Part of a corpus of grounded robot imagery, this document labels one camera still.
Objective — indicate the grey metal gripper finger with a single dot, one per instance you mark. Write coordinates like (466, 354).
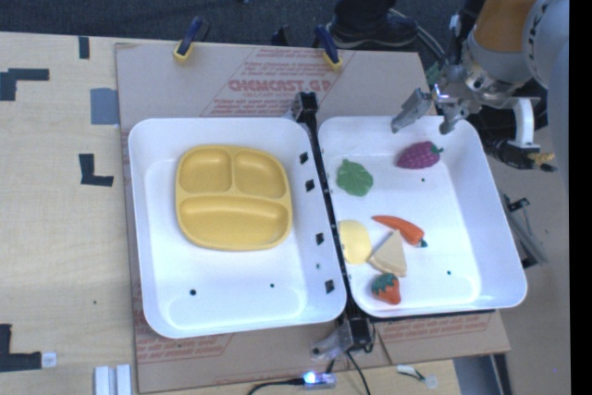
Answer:
(452, 116)
(409, 112)

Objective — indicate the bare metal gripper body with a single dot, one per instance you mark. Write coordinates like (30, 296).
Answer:
(481, 88)

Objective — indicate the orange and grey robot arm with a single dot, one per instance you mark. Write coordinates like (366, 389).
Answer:
(513, 9)

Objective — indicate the purple grapes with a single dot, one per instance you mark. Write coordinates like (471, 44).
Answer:
(416, 156)

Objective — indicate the white plastic tray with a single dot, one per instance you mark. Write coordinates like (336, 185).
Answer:
(231, 291)
(416, 199)

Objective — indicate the green lettuce leaf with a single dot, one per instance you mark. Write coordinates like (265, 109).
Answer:
(353, 179)

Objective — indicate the orange carrot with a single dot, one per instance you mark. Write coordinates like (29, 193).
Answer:
(402, 227)

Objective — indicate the thin black rod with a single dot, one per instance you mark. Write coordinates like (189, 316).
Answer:
(326, 194)

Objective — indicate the yellow lemon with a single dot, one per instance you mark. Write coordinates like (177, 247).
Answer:
(353, 243)

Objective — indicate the tan triangular sandwich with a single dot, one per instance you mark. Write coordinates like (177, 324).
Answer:
(392, 258)

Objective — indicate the brown cardboard board, red print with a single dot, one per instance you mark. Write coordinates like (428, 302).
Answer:
(259, 74)

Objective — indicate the red strawberry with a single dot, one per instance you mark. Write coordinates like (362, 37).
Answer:
(387, 289)

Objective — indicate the yellow divided plate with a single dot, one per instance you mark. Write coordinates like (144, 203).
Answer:
(231, 222)

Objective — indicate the black cylinder on white bracket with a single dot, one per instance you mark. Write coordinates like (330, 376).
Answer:
(526, 125)

